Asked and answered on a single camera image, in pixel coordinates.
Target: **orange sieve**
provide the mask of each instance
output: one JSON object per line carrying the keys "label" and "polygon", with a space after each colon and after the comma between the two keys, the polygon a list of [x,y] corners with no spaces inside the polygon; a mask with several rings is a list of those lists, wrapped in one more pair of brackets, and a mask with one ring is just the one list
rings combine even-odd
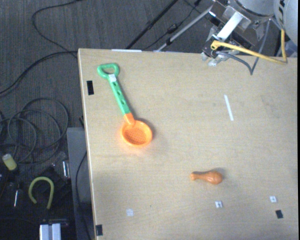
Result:
{"label": "orange sieve", "polygon": [[134,119],[117,81],[117,76],[120,72],[119,66],[116,63],[102,64],[97,67],[97,72],[102,78],[108,80],[114,97],[123,114],[124,124],[120,129],[122,139],[133,147],[141,148],[148,145],[152,140],[152,131],[146,123]]}

